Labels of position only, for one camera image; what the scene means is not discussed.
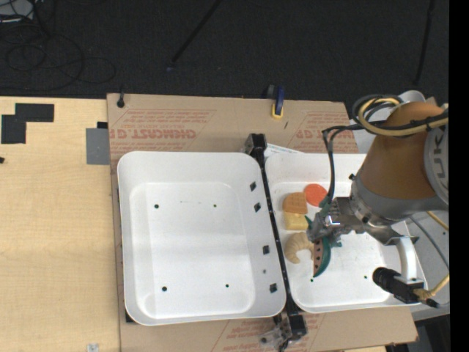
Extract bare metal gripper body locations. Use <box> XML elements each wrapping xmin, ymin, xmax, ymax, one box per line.
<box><xmin>322</xmin><ymin>196</ymin><xmax>372</xmax><ymax>243</ymax></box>

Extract red green watermelon slice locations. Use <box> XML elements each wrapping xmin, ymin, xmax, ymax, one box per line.
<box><xmin>304</xmin><ymin>214</ymin><xmax>333</xmax><ymax>279</ymax></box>

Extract beige toy croissant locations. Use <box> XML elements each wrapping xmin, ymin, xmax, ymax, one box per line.
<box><xmin>284</xmin><ymin>232</ymin><xmax>315</xmax><ymax>264</ymax></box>

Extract yellow cheese block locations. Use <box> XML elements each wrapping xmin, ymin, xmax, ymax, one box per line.
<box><xmin>284</xmin><ymin>212</ymin><xmax>310</xmax><ymax>232</ymax></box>

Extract white plastic tray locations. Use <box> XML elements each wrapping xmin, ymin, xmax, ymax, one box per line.
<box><xmin>117</xmin><ymin>150</ymin><xmax>287</xmax><ymax>326</ymax></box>
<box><xmin>264</xmin><ymin>152</ymin><xmax>437</xmax><ymax>314</ymax></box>

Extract tan toy waffle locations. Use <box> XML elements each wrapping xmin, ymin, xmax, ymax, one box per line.
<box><xmin>282</xmin><ymin>191</ymin><xmax>309</xmax><ymax>216</ymax></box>

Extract orange round slice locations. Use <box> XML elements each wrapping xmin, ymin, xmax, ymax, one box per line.
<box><xmin>303</xmin><ymin>183</ymin><xmax>328</xmax><ymax>207</ymax></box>

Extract thin black rod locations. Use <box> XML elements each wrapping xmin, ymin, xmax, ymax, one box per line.
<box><xmin>253</xmin><ymin>147</ymin><xmax>300</xmax><ymax>319</ymax></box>

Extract white printed paper sheet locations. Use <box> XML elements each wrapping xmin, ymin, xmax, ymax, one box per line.
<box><xmin>266</xmin><ymin>143</ymin><xmax>306</xmax><ymax>158</ymax></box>

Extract brown cardboard board red print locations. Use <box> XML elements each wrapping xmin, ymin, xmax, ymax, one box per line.
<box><xmin>106</xmin><ymin>92</ymin><xmax>419</xmax><ymax>352</ymax></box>

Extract black cylinder on white bracket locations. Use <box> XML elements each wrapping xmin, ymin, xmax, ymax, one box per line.
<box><xmin>372</xmin><ymin>229</ymin><xmax>428</xmax><ymax>304</ymax></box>

